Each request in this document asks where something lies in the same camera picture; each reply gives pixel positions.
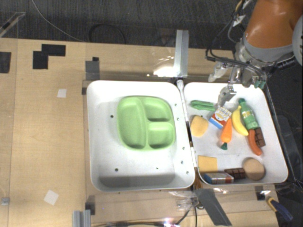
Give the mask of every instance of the white wire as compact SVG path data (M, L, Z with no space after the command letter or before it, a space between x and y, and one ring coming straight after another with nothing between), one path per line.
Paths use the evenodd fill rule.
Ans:
M83 40L80 40L80 39L75 38L74 36L72 36L72 35L70 35L70 34L64 32L63 30L61 30L60 28L58 28L56 25L54 25L53 23L51 23L51 22L50 22L49 20L47 20L47 19L43 16L43 14L40 12L40 10L39 10L39 8L37 7L37 5L36 5L36 3L34 2L34 0L31 0L31 1L32 1L32 3L33 3L33 5L34 5L35 9L38 11L39 15L40 15L48 24L50 24L51 26L53 26L54 28L56 28L57 30L59 30L60 32L62 32L63 34L67 35L68 37L70 37L70 38L72 38L72 39L74 39L74 40L81 41L81 42L86 42L86 41L83 41Z

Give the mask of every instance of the blue tool handle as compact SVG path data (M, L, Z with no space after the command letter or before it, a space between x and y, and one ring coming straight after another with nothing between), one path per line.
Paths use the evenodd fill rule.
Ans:
M290 212L281 203L278 203L275 200L270 201L270 203L283 216L285 221L287 221L287 222L292 221L293 216L290 214Z

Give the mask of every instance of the black floor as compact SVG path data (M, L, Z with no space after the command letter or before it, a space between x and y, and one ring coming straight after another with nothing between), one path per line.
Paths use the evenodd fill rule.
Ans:
M63 41L174 46L177 29L189 30L191 48L206 48L230 19L239 0L0 0L0 25L14 12L25 12L18 29L5 36ZM247 9L248 17L253 6ZM240 35L235 31L233 36ZM233 49L226 36L216 45ZM294 66L274 74L267 82L279 119L284 122L285 153L292 162L289 181L302 180L302 67ZM302 226L303 195L280 191L280 201L293 213L289 225Z

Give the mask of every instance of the white paper square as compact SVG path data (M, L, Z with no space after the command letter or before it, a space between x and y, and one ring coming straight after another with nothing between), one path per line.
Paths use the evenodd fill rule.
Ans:
M59 89L57 97L65 98L67 89Z
M55 205L57 199L58 199L59 195L56 194L55 192L53 192L52 190L48 190L44 201L51 204L51 205Z

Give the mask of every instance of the green bottle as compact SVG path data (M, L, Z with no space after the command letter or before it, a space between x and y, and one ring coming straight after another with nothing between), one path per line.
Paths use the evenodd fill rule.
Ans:
M239 99L239 104L241 105L241 115L242 119L245 123L246 129L251 130L251 129L256 129L259 127L254 112L252 109L247 106L246 101L244 98Z

